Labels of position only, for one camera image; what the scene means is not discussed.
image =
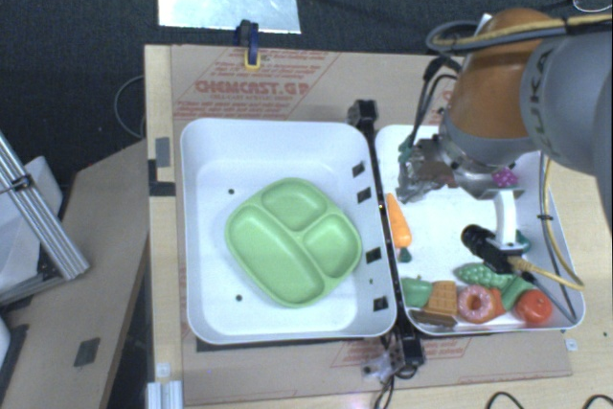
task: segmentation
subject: red tomato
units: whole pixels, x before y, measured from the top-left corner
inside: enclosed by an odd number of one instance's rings
[[[544,324],[553,311],[551,300],[537,289],[524,293],[515,304],[515,313],[529,324]]]

